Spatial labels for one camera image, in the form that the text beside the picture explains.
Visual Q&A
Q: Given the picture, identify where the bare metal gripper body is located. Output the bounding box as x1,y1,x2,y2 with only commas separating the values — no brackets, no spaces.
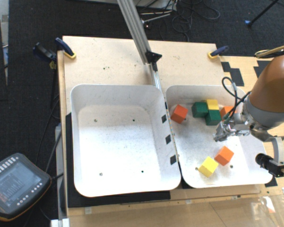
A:
226,113,254,137

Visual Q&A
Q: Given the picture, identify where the orange cube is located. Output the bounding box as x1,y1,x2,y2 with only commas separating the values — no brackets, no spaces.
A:
170,104,189,124
220,106,237,119
214,146,234,166

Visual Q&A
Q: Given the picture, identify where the green cube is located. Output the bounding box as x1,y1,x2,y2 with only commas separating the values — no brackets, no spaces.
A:
191,101,209,118
205,109,222,126

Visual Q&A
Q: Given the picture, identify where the white plastic tray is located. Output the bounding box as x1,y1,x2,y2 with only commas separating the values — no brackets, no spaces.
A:
165,85,274,189
70,83,181,198

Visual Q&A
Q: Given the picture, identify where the yellow cube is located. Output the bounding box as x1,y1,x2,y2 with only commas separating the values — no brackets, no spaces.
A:
206,99,220,111
198,156,219,178

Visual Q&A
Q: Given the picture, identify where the pale wood board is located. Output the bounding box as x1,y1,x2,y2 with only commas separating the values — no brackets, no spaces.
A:
61,35,262,202

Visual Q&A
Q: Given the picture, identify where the black cylinder on white bracket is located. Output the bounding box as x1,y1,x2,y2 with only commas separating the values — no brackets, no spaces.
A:
255,132,284,178

